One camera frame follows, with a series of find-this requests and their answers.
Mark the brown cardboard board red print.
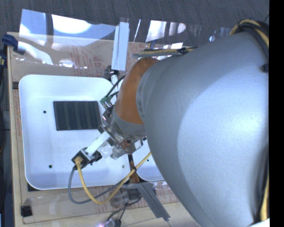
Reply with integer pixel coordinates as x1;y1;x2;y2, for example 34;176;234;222
6;31;200;225

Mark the white plastic tray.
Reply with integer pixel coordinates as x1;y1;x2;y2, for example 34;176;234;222
18;74;132;191

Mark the black ribbed rectangular mat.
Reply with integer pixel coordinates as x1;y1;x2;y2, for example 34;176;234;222
53;100;103;131

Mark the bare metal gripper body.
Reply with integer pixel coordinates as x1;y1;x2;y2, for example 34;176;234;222
98;104;145;160

